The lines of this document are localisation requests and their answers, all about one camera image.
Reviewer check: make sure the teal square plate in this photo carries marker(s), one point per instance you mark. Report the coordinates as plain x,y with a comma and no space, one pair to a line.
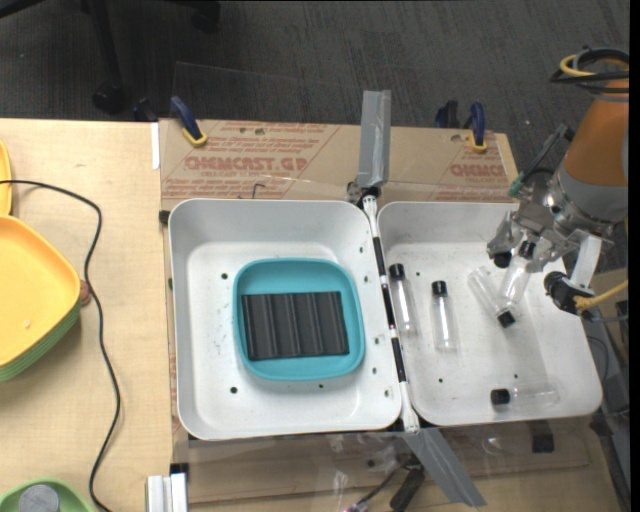
300,272

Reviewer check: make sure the clear bottle with black cap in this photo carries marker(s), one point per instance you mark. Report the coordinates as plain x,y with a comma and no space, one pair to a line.
444,320
486,290
403,300
519,280
530,395

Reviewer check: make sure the grey metal cylinder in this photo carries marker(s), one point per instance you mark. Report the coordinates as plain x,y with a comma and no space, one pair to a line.
39,500

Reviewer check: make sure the green divided plate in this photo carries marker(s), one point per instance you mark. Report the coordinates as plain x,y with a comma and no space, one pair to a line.
45,357
75,497

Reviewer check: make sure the black office chair base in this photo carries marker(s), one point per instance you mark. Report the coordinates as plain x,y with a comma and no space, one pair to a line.
107,60

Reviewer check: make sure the small brown round disc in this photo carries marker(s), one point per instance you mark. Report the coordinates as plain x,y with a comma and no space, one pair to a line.
86,295

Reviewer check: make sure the brown cardboard board red print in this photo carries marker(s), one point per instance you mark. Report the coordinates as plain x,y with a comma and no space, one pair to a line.
300,160

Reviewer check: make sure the thin black and white rod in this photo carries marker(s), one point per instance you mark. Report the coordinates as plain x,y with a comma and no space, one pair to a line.
381,265

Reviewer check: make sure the yellow divided plate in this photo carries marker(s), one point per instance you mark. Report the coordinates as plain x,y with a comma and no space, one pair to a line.
30,285

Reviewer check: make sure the black ribbed rack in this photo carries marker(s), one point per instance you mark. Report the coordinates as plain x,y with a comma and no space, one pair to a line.
295,325

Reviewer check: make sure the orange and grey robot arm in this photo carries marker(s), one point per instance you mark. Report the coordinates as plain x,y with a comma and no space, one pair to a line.
597,145

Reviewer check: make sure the black cylinder on white bracket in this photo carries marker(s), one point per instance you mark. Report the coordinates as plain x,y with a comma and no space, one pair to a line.
565,292

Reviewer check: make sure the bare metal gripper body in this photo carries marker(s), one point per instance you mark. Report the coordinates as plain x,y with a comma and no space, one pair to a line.
550,215

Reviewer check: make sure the white plastic tray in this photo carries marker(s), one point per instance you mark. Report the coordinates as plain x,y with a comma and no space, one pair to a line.
210,320
470,370

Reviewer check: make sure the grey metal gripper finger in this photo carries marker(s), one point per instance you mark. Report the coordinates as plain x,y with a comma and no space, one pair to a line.
550,250
504,239

